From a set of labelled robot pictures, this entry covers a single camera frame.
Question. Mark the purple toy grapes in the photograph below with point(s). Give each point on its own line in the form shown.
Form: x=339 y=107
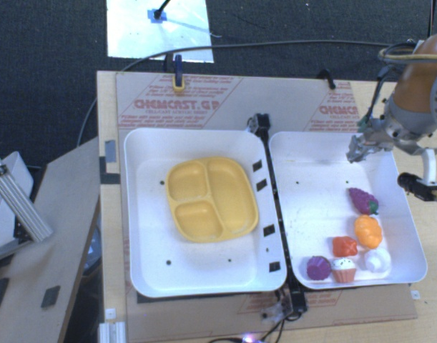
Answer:
x=361 y=200

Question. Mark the orange toy pumpkin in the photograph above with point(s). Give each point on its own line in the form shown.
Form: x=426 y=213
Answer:
x=368 y=231

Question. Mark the thin black rod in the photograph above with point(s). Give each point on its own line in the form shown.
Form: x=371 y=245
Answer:
x=275 y=195

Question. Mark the red-orange toy pepper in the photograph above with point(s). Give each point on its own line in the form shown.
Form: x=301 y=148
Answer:
x=344 y=247

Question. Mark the black cylinder on white bracket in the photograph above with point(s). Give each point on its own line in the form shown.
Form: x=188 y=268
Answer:
x=420 y=182

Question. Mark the white toy garlic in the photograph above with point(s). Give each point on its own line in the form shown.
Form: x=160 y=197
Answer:
x=377 y=261

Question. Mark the purple toy cupcake mould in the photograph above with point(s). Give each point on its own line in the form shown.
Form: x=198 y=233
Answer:
x=318 y=267

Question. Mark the white plastic tray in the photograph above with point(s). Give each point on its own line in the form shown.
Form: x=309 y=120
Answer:
x=318 y=206
x=204 y=270

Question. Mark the yellow divided plate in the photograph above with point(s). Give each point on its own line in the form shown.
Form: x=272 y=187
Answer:
x=211 y=198

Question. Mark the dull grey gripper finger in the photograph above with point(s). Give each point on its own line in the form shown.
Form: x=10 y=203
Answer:
x=364 y=153
x=354 y=148

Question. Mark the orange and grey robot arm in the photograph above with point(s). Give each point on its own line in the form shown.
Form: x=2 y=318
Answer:
x=416 y=84

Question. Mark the brown cardboard board red print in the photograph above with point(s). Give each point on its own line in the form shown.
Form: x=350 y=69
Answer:
x=293 y=98

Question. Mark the white and pink toy cupcake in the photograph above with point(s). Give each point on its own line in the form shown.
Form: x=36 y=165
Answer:
x=344 y=271

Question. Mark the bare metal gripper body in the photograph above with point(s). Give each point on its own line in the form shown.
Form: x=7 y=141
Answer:
x=382 y=134

